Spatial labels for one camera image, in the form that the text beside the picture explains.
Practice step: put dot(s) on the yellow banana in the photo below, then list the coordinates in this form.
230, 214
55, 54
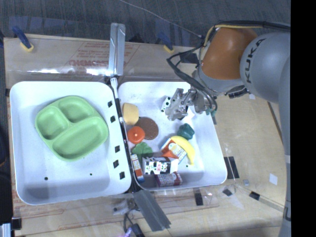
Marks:
187, 147

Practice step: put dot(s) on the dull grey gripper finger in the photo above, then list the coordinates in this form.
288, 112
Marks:
175, 112
179, 95

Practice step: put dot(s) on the small orange carton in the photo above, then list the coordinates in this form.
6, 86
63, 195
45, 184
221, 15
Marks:
137, 168

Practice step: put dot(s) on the yellow bread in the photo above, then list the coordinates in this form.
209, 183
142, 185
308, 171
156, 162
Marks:
130, 113

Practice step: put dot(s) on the orange and white carton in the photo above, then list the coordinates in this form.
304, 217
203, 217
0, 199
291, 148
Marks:
174, 149

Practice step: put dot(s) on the brown biscuit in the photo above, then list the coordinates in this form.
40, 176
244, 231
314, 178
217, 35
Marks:
149, 128

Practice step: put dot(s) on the black cylinder on white bracket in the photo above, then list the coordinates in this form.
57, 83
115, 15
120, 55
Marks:
237, 93

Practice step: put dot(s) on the orange tomato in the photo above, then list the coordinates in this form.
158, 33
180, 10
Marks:
136, 134

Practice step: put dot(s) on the white carton coloured print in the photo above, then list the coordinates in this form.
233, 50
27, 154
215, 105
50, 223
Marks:
158, 166

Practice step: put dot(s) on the dark green pepper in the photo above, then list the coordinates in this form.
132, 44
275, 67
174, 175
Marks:
185, 131

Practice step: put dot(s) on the green broccoli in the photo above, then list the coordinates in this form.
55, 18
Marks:
142, 150

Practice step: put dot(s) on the brown cardboard board red print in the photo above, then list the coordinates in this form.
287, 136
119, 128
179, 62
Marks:
242, 137

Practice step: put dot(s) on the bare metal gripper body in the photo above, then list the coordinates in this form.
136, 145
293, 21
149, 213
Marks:
199, 102

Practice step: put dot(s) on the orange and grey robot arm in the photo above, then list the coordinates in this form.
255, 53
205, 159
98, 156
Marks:
266, 65

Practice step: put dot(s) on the green divided plate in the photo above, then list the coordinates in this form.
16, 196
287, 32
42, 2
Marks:
74, 132

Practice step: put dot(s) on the white plastic tray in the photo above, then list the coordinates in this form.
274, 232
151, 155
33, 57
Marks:
32, 171
209, 162

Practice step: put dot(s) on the dark red carton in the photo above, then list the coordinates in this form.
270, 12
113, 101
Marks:
168, 179

